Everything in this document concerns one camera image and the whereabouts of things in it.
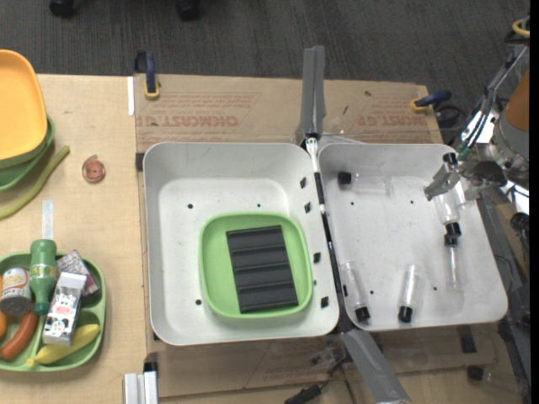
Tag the yellow banana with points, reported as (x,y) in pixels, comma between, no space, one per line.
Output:
(71,343)

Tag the green divided plate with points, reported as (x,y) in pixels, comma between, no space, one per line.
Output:
(90,305)

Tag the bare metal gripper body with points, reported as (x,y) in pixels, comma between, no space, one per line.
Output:
(484,171)

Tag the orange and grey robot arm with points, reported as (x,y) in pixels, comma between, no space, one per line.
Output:
(516,107)

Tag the green bottle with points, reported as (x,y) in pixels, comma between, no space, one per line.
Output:
(42,276)

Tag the pink packet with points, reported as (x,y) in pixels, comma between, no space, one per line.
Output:
(78,263)

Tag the clear plastic bottle black cap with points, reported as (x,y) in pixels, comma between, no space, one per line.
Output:
(366,183)
(412,288)
(353,286)
(454,263)
(449,157)
(447,211)
(476,373)

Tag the pink round biscuit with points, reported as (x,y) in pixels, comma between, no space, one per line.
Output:
(93,168)

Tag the long green bean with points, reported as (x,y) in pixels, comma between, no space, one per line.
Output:
(42,177)

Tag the orange carrot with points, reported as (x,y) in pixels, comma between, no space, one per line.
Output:
(2,324)

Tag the small can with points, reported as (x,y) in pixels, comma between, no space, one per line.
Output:
(14,290)

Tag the red sausage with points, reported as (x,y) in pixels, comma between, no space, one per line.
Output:
(21,337)

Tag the white plastic tray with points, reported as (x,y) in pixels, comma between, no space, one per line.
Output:
(177,234)
(391,234)

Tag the white cow print carton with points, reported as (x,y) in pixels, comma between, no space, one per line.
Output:
(63,309)

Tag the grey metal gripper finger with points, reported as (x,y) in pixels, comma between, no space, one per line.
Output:
(442,181)

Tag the green square plate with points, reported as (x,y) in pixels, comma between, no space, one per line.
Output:
(215,263)

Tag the orange plate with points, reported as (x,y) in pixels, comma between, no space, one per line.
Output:
(19,107)

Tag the black ridged rectangular block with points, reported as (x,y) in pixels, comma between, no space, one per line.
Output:
(261,267)

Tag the brown cardboard board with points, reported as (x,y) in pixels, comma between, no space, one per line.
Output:
(252,107)

